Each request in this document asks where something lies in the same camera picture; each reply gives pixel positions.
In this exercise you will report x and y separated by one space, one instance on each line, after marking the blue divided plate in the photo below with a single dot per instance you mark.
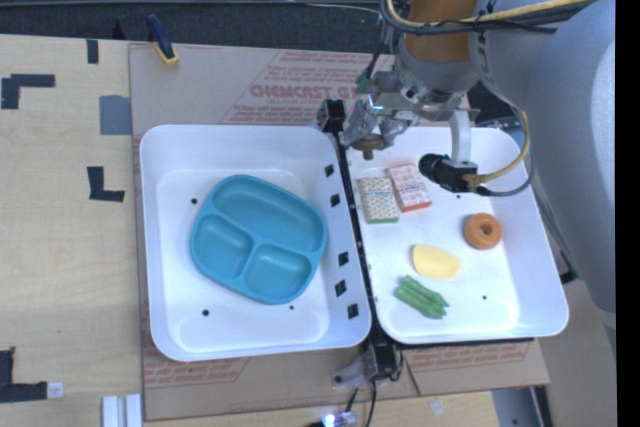
260 240

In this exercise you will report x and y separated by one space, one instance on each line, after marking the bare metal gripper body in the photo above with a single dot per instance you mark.
431 104

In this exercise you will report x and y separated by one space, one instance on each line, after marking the orange doughnut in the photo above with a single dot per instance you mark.
475 239

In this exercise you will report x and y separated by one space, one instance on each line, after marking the brown cardboard board red print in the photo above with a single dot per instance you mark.
200 85

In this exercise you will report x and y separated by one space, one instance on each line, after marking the white plastic tray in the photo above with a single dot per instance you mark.
500 275
240 145

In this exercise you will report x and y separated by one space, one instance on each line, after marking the brown toy mushroom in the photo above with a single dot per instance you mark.
369 146

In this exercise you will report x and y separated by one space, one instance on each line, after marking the thin black rod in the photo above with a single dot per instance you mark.
358 225

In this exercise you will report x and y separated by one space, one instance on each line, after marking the black cylinder on white bracket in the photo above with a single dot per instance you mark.
445 171

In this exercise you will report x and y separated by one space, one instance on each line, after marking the yellow toy slice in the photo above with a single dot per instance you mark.
435 262

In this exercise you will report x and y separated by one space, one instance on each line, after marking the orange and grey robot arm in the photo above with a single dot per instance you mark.
560 80

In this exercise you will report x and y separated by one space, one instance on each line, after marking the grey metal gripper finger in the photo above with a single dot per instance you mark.
395 127
358 124

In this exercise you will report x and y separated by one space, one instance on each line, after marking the green asparagus bunch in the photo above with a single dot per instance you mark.
421 298

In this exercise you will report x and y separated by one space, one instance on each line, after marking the orange and white packet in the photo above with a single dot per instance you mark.
410 189

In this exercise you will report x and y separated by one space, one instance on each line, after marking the green and yellow packet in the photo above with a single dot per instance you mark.
379 201

